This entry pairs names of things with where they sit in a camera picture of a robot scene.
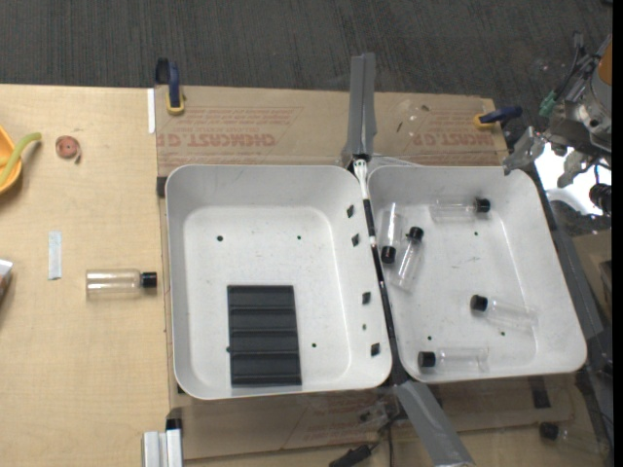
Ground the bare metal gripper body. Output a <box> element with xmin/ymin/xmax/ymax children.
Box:
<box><xmin>544</xmin><ymin>95</ymin><xmax>613</xmax><ymax>158</ymax></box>

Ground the clear plastic bottle black cap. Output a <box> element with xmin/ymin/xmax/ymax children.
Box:
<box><xmin>469</xmin><ymin>294</ymin><xmax>539</xmax><ymax>331</ymax></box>
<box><xmin>538</xmin><ymin>421</ymin><xmax>605</xmax><ymax>452</ymax></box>
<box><xmin>429</xmin><ymin>197</ymin><xmax>492</xmax><ymax>224</ymax></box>
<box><xmin>379</xmin><ymin>202</ymin><xmax>405</xmax><ymax>266</ymax></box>
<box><xmin>417</xmin><ymin>346</ymin><xmax>490</xmax><ymax>375</ymax></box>
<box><xmin>391</xmin><ymin>226</ymin><xmax>425</xmax><ymax>293</ymax></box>

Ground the white plastic tray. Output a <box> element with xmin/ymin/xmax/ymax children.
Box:
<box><xmin>164</xmin><ymin>163</ymin><xmax>394</xmax><ymax>402</ymax></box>
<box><xmin>365</xmin><ymin>163</ymin><xmax>589</xmax><ymax>385</ymax></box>

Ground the thin black and white rod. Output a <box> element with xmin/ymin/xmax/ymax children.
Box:
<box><xmin>352</xmin><ymin>158</ymin><xmax>408</xmax><ymax>384</ymax></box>

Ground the brown cardboard board red print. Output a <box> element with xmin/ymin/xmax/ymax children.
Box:
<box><xmin>154</xmin><ymin>84</ymin><xmax>574</xmax><ymax>460</ymax></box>

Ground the black ribbed rack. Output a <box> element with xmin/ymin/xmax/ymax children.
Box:
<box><xmin>226</xmin><ymin>284</ymin><xmax>304</xmax><ymax>388</ymax></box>

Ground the wide clear bottle black cap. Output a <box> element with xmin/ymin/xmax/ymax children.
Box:
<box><xmin>85</xmin><ymin>267</ymin><xmax>159</xmax><ymax>302</ymax></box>

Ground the red round biscuit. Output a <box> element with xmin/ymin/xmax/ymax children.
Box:
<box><xmin>54</xmin><ymin>134</ymin><xmax>82</xmax><ymax>160</ymax></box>

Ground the orange divided plate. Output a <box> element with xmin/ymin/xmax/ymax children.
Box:
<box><xmin>0</xmin><ymin>124</ymin><xmax>24</xmax><ymax>196</ymax></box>

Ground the black cylinder on white bracket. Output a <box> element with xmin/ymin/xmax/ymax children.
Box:
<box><xmin>587</xmin><ymin>182</ymin><xmax>613</xmax><ymax>217</ymax></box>

